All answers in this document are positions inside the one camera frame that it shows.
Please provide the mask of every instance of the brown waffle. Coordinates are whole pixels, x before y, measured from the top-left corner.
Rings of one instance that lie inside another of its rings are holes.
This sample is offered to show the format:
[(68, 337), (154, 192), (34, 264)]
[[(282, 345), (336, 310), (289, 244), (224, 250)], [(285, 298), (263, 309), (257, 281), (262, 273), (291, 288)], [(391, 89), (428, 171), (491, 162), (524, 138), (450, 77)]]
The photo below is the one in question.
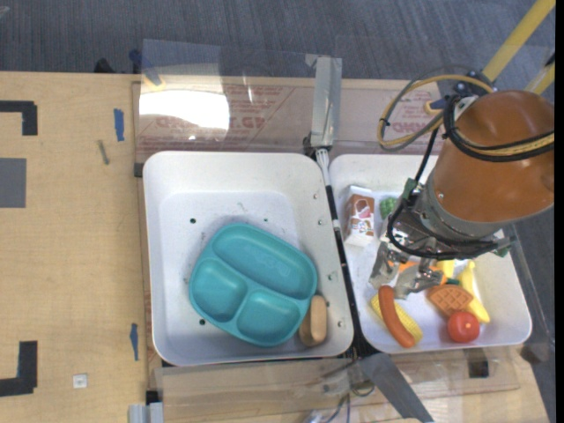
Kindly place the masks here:
[(447, 318), (457, 310), (464, 310), (474, 297), (461, 286), (451, 284), (434, 286), (427, 293), (427, 298)]

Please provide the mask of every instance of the sausage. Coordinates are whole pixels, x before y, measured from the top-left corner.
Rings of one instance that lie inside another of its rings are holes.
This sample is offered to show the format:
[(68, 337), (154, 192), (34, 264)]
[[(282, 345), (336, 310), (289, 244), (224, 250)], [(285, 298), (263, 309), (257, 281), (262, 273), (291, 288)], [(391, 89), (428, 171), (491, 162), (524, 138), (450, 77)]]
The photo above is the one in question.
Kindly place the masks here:
[(378, 289), (378, 301), (380, 301), (382, 319), (392, 337), (404, 348), (414, 346), (415, 337), (404, 327), (397, 316), (394, 289), (391, 286), (381, 286)]

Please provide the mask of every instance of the wooden tabletop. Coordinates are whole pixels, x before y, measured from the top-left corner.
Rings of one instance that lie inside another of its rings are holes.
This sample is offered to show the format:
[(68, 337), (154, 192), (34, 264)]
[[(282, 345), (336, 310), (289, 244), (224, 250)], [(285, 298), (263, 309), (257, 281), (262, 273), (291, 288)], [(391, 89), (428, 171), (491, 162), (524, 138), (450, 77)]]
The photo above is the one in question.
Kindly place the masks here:
[[(38, 109), (36, 136), (22, 136), (21, 114), (0, 113), (0, 159), (25, 159), (26, 181), (25, 206), (0, 205), (0, 390), (20, 383), (6, 380), (21, 379), (33, 361), (19, 358), (20, 343), (37, 345), (33, 393), (0, 397), (2, 422), (125, 422), (128, 406), (145, 402), (131, 91), (138, 81), (125, 74), (0, 72), (0, 100), (32, 101)], [(548, 421), (531, 367), (511, 352), (508, 390), (425, 395), (436, 421)], [(354, 404), (352, 421), (399, 418), (374, 400)]]

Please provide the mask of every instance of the gray floor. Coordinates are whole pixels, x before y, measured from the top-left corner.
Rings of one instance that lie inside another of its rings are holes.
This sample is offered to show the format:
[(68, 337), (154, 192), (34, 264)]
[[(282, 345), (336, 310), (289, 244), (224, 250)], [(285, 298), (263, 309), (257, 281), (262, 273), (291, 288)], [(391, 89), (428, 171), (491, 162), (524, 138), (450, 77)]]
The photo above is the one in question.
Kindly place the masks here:
[[(0, 70), (132, 72), (144, 39), (343, 58), (346, 78), (411, 79), (447, 63), (485, 67), (536, 0), (0, 0)], [(555, 47), (555, 11), (496, 81), (523, 89)], [(554, 86), (543, 94), (554, 101)], [(517, 225), (531, 265), (531, 353), (556, 420), (554, 212)], [(539, 322), (544, 317), (545, 324)]]

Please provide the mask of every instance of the toy tomato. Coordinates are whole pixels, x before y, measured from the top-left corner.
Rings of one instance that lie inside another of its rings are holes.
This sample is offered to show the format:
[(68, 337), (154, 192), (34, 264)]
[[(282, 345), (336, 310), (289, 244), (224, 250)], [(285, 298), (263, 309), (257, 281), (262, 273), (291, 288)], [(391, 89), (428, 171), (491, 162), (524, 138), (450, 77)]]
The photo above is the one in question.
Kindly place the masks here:
[(479, 321), (470, 312), (459, 310), (449, 317), (447, 330), (455, 342), (468, 343), (478, 338)]

